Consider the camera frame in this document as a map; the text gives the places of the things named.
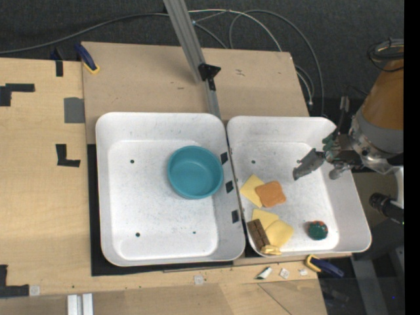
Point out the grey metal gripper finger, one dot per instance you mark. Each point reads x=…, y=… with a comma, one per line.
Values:
x=337, y=172
x=308, y=164

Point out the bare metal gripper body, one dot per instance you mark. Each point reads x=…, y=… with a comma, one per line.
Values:
x=356, y=154

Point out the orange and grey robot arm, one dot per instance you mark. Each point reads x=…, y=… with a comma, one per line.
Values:
x=384, y=110

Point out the white plastic tray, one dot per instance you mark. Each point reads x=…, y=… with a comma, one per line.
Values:
x=147, y=192
x=295, y=136

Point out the orange toast slice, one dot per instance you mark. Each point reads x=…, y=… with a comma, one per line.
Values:
x=270, y=194

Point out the green and orange toy vegetable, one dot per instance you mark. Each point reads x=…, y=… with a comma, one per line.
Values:
x=317, y=231

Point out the yellow cheese slice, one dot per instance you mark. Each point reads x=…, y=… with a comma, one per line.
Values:
x=249, y=189
x=262, y=217

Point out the yellow bread slice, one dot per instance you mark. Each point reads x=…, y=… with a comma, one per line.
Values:
x=280, y=233

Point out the brown chocolate bar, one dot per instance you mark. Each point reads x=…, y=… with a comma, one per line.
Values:
x=258, y=233

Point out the small yellow toy piece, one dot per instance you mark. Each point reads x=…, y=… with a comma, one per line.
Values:
x=270, y=249

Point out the teal bowl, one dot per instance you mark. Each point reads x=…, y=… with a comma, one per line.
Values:
x=195, y=172

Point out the pale wood board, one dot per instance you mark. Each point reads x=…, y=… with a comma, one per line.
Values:
x=147, y=84

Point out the black cylinder on white bracket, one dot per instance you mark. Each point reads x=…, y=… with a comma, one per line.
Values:
x=387, y=206

